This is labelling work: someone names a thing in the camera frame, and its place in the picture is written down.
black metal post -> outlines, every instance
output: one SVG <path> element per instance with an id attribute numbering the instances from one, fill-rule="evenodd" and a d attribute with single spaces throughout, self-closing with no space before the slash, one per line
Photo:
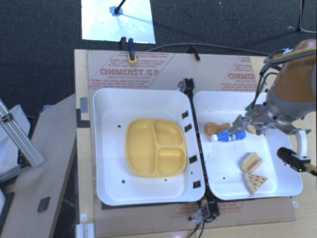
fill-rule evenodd
<path id="1" fill-rule="evenodd" d="M 122 2 L 119 4 L 119 6 L 116 9 L 114 9 L 114 14 L 117 14 L 117 15 L 119 14 L 119 11 L 120 11 L 120 9 L 123 6 L 125 1 L 126 0 L 122 0 Z"/>

dark floor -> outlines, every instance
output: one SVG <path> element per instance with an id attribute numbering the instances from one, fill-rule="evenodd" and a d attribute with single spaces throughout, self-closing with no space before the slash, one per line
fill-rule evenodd
<path id="1" fill-rule="evenodd" d="M 150 1 L 156 44 L 136 44 L 138 51 L 172 43 L 204 43 L 270 53 L 316 38 L 296 31 L 300 0 Z M 306 0 L 305 29 L 316 30 L 316 15 L 317 0 Z M 0 0 L 0 98 L 8 108 L 20 104 L 27 115 L 34 116 L 44 105 L 73 94 L 74 49 L 118 49 L 117 42 L 81 39 L 81 0 Z M 255 55 L 198 49 L 209 54 Z M 184 53 L 187 47 L 162 51 Z M 75 198 L 70 194 L 61 216 L 73 210 Z M 72 224 L 61 229 L 62 234 L 72 233 Z"/>

toy pizza slice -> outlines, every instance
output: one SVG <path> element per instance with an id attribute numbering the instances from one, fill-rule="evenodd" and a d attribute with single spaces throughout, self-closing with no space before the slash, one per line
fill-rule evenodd
<path id="1" fill-rule="evenodd" d="M 267 177 L 243 173 L 246 186 L 251 194 L 254 194 L 267 180 Z"/>

toy bread slice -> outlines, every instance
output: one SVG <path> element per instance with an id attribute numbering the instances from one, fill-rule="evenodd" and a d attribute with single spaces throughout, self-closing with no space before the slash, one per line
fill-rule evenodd
<path id="1" fill-rule="evenodd" d="M 244 172 L 251 174 L 261 163 L 262 158 L 253 152 L 241 163 L 241 168 Z"/>
<path id="2" fill-rule="evenodd" d="M 267 180 L 267 177 L 243 173 L 246 186 L 251 194 L 254 194 Z"/>

yellow plate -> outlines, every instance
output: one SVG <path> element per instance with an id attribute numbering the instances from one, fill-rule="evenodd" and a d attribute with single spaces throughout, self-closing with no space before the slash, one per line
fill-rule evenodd
<path id="1" fill-rule="evenodd" d="M 176 176 L 187 163 L 183 132 L 165 119 L 130 122 L 125 133 L 125 155 L 131 171 L 143 177 Z"/>

